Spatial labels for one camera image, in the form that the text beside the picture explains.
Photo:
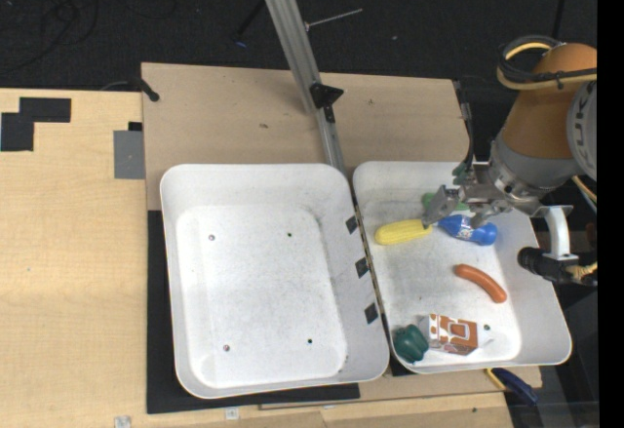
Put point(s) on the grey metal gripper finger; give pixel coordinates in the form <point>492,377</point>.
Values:
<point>441,204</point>
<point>479,217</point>

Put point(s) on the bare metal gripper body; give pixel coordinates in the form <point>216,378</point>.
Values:
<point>492,194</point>

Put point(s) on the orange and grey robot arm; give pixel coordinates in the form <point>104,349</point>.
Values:
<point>541,124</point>

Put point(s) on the green toy vegetable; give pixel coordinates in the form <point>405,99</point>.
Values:
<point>428,199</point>

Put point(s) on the blue plastic bottle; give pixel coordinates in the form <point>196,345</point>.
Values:
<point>473,233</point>

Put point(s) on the yellow corn cob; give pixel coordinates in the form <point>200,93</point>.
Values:
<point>400,232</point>

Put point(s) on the orange sausage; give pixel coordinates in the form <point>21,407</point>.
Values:
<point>480,281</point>

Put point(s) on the white plastic tray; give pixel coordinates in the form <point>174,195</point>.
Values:
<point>263,289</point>
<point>434,289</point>

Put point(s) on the orange and white carton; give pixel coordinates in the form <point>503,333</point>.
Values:
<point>453,333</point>

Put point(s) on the dark green bell pepper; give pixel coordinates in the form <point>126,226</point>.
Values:
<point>410,343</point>

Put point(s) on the brown cardboard board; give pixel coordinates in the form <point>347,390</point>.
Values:
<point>229,119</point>

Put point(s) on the black cylinder on white bracket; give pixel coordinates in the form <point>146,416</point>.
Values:
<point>558,231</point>

